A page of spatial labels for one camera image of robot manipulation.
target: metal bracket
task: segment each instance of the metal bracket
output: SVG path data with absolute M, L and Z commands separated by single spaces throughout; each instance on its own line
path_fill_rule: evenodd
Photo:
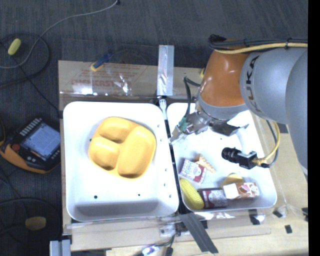
M 70 245 L 69 239 L 50 241 L 50 256 L 71 256 Z
M 174 52 L 173 45 L 159 45 L 157 95 L 172 96 L 174 84 Z

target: yellow earplug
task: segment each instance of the yellow earplug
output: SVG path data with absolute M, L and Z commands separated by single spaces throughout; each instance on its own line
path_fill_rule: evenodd
M 8 54 L 14 55 L 19 50 L 20 46 L 21 46 L 21 40 L 19 38 L 14 39 L 8 49 Z

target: white tray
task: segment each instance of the white tray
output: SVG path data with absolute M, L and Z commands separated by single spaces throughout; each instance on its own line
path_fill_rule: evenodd
M 119 178 L 88 157 L 90 139 L 102 120 L 122 117 L 149 128 L 156 137 L 153 160 L 143 176 Z M 76 221 L 169 216 L 178 191 L 161 110 L 148 103 L 72 102 L 63 111 L 66 208 Z
M 186 103 L 173 103 L 167 108 L 167 117 L 171 132 L 175 126 L 182 119 L 186 113 Z M 191 104 L 190 113 L 195 110 L 195 104 Z M 259 158 L 264 157 L 264 152 L 259 140 L 259 136 L 254 124 L 251 113 L 247 110 L 239 113 L 236 117 L 228 122 L 230 125 L 236 127 L 243 127 L 247 124 L 246 128 L 253 151 L 257 152 Z M 219 188 L 223 180 L 231 173 L 240 175 L 245 182 L 256 182 L 260 195 L 254 199 L 240 199 L 228 200 L 227 208 L 204 209 L 197 212 L 221 212 L 224 210 L 244 210 L 244 209 L 260 209 L 270 208 L 277 201 L 277 192 L 272 180 L 270 170 L 268 168 L 254 167 L 252 169 L 245 169 L 240 167 L 237 163 L 229 162 L 222 158 L 221 153 L 225 147 L 237 148 L 241 150 L 241 144 L 237 135 L 230 137 L 218 134 L 208 129 L 206 132 L 195 135 L 194 133 L 187 136 L 183 141 L 177 141 L 173 144 L 174 157 L 176 161 L 177 171 L 182 168 L 184 159 L 193 161 L 198 154 L 202 154 L 209 163 L 215 168 L 216 172 L 212 173 L 207 171 L 203 183 L 191 181 L 191 184 L 196 188 Z M 185 197 L 182 194 L 184 204 L 191 210 L 195 211 L 188 205 Z

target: yellow cable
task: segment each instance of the yellow cable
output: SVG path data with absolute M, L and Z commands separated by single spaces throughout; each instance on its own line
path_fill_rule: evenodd
M 285 47 L 302 47 L 302 48 L 308 48 L 307 43 L 303 42 L 281 42 L 281 43 L 268 43 L 268 44 L 261 44 L 257 46 L 249 46 L 241 49 L 234 49 L 234 50 L 217 50 L 216 52 L 221 54 L 241 54 L 246 52 L 252 52 L 252 51 L 258 51 L 268 48 L 285 48 Z
M 280 144 L 280 129 L 279 129 L 279 126 L 276 122 L 273 122 L 274 124 L 274 127 L 275 127 L 275 130 L 276 130 L 276 134 L 277 134 L 277 140 L 276 140 L 276 143 L 275 143 L 275 146 L 273 148 L 273 150 L 265 157 L 262 157 L 262 158 L 256 158 L 256 159 L 253 159 L 252 162 L 256 163 L 258 166 L 260 166 L 261 164 L 263 164 L 264 162 L 266 162 L 273 154 L 276 153 L 278 147 L 279 147 L 279 144 Z

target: small food box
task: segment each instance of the small food box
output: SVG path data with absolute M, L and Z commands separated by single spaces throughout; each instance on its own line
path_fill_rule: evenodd
M 255 182 L 237 182 L 223 186 L 228 199 L 250 199 L 259 196 L 260 192 Z
M 224 208 L 228 206 L 228 200 L 223 189 L 199 189 L 199 194 L 204 202 L 204 208 L 206 209 Z
M 206 171 L 207 169 L 204 166 L 185 159 L 179 174 L 194 182 L 202 183 L 205 178 Z

